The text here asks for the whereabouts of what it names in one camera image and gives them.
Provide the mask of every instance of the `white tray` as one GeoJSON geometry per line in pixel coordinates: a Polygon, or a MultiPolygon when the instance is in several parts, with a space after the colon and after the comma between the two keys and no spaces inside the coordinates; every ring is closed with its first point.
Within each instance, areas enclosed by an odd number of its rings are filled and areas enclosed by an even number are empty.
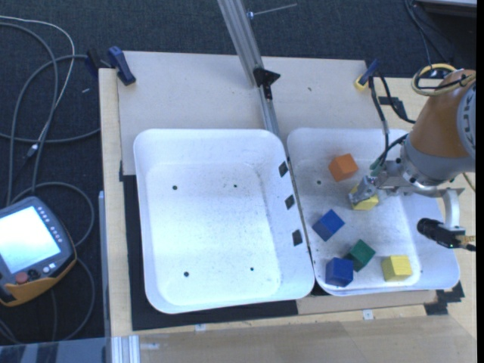
{"type": "Polygon", "coordinates": [[[144,284],[181,313],[299,299],[315,281],[281,141],[258,129],[148,129],[134,143],[144,284]],[[301,243],[295,246],[293,232],[301,243]]]}
{"type": "MultiPolygon", "coordinates": [[[[392,130],[390,142],[404,135],[392,130]]],[[[381,154],[384,147],[381,129],[296,129],[287,140],[302,215],[311,248],[315,277],[328,293],[338,296],[397,290],[447,289],[456,285],[459,268],[453,250],[425,238],[417,231],[421,218],[443,221],[435,199],[412,194],[387,197],[369,211],[353,210],[348,193],[381,154]],[[334,181],[328,165],[334,157],[350,153],[359,171],[353,177],[334,181]],[[328,241],[312,229],[329,209],[345,222],[328,241]],[[344,257],[362,239],[376,254],[346,287],[325,282],[325,267],[333,257],[344,257]],[[391,255],[405,254],[413,275],[404,281],[386,282],[381,261],[391,255]]],[[[388,160],[399,156],[393,148],[388,160]]]]}

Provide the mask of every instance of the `black floor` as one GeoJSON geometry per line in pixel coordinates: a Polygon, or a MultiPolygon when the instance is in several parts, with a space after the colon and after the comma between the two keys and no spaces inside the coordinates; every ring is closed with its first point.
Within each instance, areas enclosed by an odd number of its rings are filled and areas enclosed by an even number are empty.
{"type": "MultiPolygon", "coordinates": [[[[421,19],[418,23],[426,36],[424,43],[404,0],[244,2],[247,9],[256,13],[297,3],[286,10],[256,15],[253,29],[262,55],[367,63],[377,58],[380,72],[394,77],[413,76],[429,62],[476,68],[475,18],[427,14],[415,7],[412,12],[421,19]]],[[[71,35],[77,54],[95,48],[106,60],[107,49],[113,45],[130,51],[234,54],[216,0],[0,0],[0,15],[53,23],[71,35]]],[[[77,250],[94,279],[95,301],[90,311],[90,278],[78,264],[52,290],[53,294],[46,293],[16,308],[0,308],[0,345],[99,337],[104,332],[98,227],[98,195],[103,189],[101,138],[97,131],[98,85],[82,58],[76,59],[48,141],[92,134],[75,141],[47,142],[38,163],[36,156],[25,158],[32,143],[17,139],[9,181],[8,136],[16,105],[15,136],[36,140],[49,118],[54,98],[54,70],[46,67],[19,101],[27,80],[51,60],[37,36],[45,40],[54,57],[71,53],[67,38],[54,28],[0,19],[0,208],[7,199],[12,202],[23,190],[33,188],[62,218],[77,241],[92,221],[89,204],[72,186],[82,190],[92,202],[95,216],[88,238],[77,250]]],[[[68,60],[58,63],[57,93],[68,67],[68,60]]]]}

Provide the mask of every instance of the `yellow cube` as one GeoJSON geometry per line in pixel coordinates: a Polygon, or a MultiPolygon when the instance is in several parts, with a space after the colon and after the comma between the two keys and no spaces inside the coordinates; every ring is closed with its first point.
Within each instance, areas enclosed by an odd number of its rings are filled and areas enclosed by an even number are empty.
{"type": "Polygon", "coordinates": [[[381,262],[385,281],[403,281],[412,275],[407,256],[389,256],[381,262]]]}
{"type": "MultiPolygon", "coordinates": [[[[350,193],[354,194],[356,192],[357,188],[358,188],[358,185],[353,187],[353,189],[351,190],[350,193]]],[[[366,200],[362,200],[361,202],[359,202],[357,204],[351,203],[351,207],[353,209],[362,209],[362,210],[368,211],[368,210],[372,209],[373,207],[375,207],[378,204],[378,202],[379,202],[378,195],[375,194],[372,197],[370,197],[366,200]]]]}

